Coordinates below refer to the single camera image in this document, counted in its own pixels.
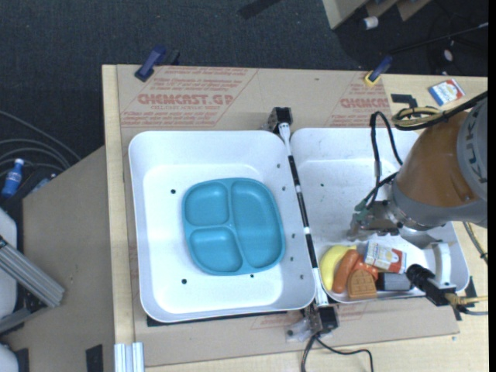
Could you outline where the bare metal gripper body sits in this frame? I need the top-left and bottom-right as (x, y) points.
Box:
(354, 201), (447, 248)

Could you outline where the white and orange carton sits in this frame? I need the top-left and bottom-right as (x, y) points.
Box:
(363, 240), (408, 274)

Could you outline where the yellow banana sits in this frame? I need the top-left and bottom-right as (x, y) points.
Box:
(319, 245), (358, 292)

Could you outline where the orange sausage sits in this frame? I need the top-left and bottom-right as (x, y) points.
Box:
(332, 249), (360, 295)

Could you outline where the brown waffle biscuit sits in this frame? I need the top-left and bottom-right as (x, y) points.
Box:
(346, 267), (378, 300)

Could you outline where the white plastic tray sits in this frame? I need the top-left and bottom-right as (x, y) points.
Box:
(127, 129), (317, 323)
(289, 127), (471, 305)

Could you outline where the grey and black box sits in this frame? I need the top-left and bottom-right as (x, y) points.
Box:
(374, 271), (413, 292)

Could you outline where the thin black and white rod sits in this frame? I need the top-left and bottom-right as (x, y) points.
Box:
(278, 123), (329, 306)

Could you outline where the blue divided plate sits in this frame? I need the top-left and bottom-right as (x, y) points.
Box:
(181, 177), (287, 277)

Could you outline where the red white blue packet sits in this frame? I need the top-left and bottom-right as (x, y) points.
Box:
(428, 78), (467, 107)

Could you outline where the brown cardboard board red print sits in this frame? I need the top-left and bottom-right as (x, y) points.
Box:
(115, 64), (460, 367)

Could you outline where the blue plastic bottle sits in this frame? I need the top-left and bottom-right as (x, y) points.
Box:
(1, 158), (26, 198)

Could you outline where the black cylinder on white bracket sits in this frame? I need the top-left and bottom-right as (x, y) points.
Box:
(405, 241), (459, 307)

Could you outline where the black block with thin wires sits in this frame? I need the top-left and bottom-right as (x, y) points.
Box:
(260, 106), (294, 133)
(286, 304), (340, 341)

